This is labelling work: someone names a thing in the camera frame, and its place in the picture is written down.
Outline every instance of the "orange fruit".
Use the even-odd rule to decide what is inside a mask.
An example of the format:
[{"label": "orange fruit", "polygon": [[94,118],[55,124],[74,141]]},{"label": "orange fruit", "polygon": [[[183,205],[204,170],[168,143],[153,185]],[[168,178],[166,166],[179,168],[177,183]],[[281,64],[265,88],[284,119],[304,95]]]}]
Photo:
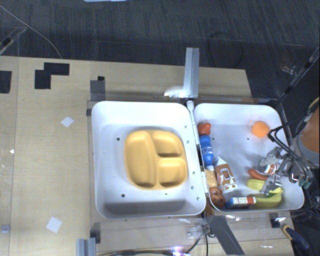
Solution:
[{"label": "orange fruit", "polygon": [[257,121],[252,126],[252,133],[259,138],[266,136],[269,130],[269,126],[262,121]]}]

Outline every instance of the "white square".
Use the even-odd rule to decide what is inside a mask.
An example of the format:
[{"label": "white square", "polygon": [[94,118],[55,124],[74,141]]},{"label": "white square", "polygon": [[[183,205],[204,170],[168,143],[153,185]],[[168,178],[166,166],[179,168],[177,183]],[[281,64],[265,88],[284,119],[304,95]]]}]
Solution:
[{"label": "white square", "polygon": [[71,117],[67,116],[60,123],[63,124],[65,127],[69,127],[74,121],[75,120],[73,120]]},{"label": "white square", "polygon": [[48,224],[46,225],[46,228],[54,233],[58,233],[58,230],[60,229],[61,224],[62,224],[62,221],[58,220],[55,217],[51,217]]}]

